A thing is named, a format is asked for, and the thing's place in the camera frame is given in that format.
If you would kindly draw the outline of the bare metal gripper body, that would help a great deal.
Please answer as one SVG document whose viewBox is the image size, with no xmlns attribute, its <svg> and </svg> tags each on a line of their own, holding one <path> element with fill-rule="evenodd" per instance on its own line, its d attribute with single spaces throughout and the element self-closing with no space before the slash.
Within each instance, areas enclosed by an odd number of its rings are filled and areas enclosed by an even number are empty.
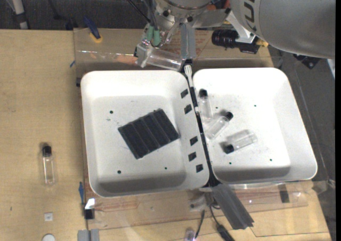
<svg viewBox="0 0 341 241">
<path fill-rule="evenodd" d="M 206 6 L 198 9 L 178 7 L 155 9 L 155 18 L 162 45 L 169 44 L 173 35 L 182 25 L 191 28 L 219 27 L 228 17 L 230 9 L 209 10 Z"/>
</svg>

